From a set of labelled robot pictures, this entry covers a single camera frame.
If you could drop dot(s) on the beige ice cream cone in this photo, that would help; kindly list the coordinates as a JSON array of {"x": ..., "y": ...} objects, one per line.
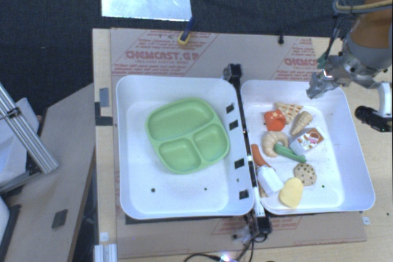
[{"x": 301, "y": 123}]

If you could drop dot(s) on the white and orange carton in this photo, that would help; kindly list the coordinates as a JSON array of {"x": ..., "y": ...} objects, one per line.
[{"x": 307, "y": 141}]

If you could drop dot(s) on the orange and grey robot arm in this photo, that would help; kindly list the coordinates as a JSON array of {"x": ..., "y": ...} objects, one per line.
[{"x": 374, "y": 18}]

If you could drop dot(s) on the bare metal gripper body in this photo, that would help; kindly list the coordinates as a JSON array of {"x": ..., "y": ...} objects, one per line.
[{"x": 340, "y": 72}]

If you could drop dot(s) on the brown chocolate chip biscuit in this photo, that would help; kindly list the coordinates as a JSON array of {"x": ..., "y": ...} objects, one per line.
[{"x": 305, "y": 174}]

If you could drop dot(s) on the orange sausage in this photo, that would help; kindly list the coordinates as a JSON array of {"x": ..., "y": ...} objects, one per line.
[{"x": 258, "y": 155}]

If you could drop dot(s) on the black cylinder on white bracket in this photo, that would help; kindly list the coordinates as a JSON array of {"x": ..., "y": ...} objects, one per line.
[{"x": 373, "y": 117}]

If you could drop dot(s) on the beige croissant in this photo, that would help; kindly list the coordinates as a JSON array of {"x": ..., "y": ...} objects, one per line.
[{"x": 271, "y": 141}]

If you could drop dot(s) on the white plastic tray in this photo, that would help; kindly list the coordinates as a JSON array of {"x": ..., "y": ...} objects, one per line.
[
  {"x": 141, "y": 187},
  {"x": 347, "y": 168}
]

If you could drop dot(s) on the thin black and white rod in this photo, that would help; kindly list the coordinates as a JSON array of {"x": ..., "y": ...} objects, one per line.
[{"x": 241, "y": 113}]

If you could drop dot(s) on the brown cardboard board red print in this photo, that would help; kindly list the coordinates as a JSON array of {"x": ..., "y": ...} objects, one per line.
[{"x": 172, "y": 52}]

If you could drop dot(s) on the white plastic bottle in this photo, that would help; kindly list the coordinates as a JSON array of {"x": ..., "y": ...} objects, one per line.
[{"x": 269, "y": 180}]

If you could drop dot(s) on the beige pizza slice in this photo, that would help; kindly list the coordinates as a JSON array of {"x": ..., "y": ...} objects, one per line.
[{"x": 288, "y": 110}]

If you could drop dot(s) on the yellow potato crisp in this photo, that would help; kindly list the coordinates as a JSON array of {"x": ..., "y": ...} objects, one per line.
[{"x": 291, "y": 193}]

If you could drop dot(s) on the green divided plate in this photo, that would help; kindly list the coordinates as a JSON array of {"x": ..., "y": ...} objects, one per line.
[{"x": 187, "y": 135}]

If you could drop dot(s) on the green bean pod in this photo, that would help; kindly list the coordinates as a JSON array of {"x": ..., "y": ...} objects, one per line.
[{"x": 291, "y": 155}]

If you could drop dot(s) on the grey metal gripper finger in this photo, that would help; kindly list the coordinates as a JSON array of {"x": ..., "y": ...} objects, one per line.
[
  {"x": 327, "y": 88},
  {"x": 313, "y": 88}
]

